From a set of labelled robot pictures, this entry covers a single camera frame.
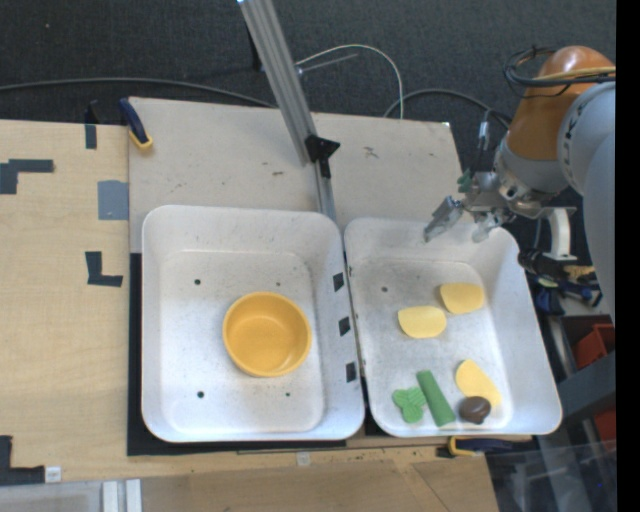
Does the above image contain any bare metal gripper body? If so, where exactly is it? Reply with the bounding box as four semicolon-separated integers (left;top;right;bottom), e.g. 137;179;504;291
459;171;577;222

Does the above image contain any yellow potato chip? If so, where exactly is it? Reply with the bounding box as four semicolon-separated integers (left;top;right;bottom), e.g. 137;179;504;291
454;358;503;409
397;305;448;340
439;282;486;316

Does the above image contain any white plastic tray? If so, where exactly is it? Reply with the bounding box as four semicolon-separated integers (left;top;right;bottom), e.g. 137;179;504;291
141;203;366;444
343;216;564;439

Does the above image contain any green cylinder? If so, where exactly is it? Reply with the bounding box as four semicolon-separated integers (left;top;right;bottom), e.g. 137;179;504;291
416;369;457;428

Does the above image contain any brown mushroom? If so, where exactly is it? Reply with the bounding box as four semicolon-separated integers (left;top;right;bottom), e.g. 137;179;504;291
458;395;492;425

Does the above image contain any green leaf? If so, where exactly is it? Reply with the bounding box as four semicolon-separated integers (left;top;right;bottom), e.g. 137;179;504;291
391;387;428;424

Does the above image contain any yellow bowl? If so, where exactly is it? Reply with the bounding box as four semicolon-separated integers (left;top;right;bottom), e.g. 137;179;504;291
221;291;314;379

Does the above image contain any pale flat board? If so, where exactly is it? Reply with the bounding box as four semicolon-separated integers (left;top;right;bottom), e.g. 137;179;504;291
128;96;534;451

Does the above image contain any black cylinder on white bracket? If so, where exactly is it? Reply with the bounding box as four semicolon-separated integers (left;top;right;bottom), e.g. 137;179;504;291
517;207;581;281

